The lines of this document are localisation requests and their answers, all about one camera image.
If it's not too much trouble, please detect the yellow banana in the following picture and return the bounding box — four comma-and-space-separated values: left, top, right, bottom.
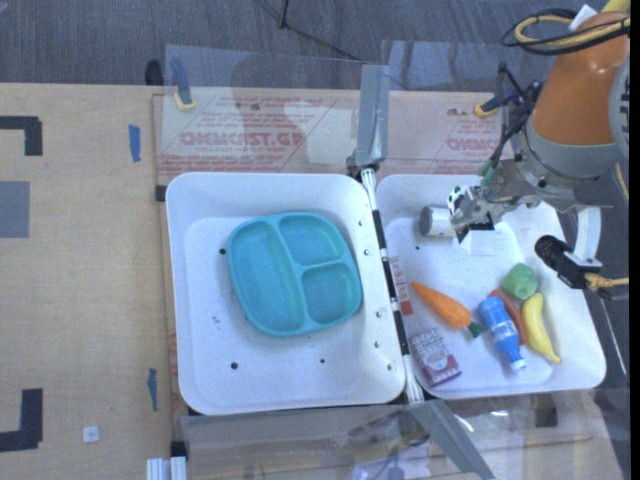
520, 292, 563, 366

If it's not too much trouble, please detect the white carton with black spots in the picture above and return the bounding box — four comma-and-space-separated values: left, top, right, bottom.
447, 184, 522, 258

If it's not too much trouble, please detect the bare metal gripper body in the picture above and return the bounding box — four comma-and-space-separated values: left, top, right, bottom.
479, 159, 545, 217

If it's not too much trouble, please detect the blue divided plate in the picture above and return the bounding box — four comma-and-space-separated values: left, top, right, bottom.
226, 211, 365, 339

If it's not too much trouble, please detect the orange carrot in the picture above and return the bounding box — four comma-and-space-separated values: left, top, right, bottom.
410, 281, 485, 340

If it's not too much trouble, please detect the thin black and white rod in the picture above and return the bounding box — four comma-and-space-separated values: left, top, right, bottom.
360, 167, 425, 405

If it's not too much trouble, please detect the silver can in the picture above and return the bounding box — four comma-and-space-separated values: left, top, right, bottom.
418, 205, 457, 239

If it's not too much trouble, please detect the blue bottle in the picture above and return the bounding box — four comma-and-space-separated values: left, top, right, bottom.
476, 295, 528, 373

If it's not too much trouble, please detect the black cylinder on white bracket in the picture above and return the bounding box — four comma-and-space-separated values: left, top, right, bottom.
533, 206, 604, 290

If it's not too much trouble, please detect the orange sausage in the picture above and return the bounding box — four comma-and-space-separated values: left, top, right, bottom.
488, 288, 529, 346

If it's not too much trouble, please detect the red and white carton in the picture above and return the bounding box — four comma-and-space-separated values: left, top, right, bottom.
408, 327, 463, 389

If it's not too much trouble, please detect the brown cardboard board, red print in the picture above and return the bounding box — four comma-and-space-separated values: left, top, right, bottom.
152, 87, 619, 469

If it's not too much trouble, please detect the green toy vegetable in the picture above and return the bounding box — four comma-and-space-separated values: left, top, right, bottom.
500, 262, 539, 301

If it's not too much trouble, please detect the white plastic tray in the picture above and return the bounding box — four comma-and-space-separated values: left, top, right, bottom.
164, 171, 407, 416
374, 173, 608, 401

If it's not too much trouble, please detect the red and white packet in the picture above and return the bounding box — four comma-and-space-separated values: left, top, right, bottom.
389, 254, 415, 317

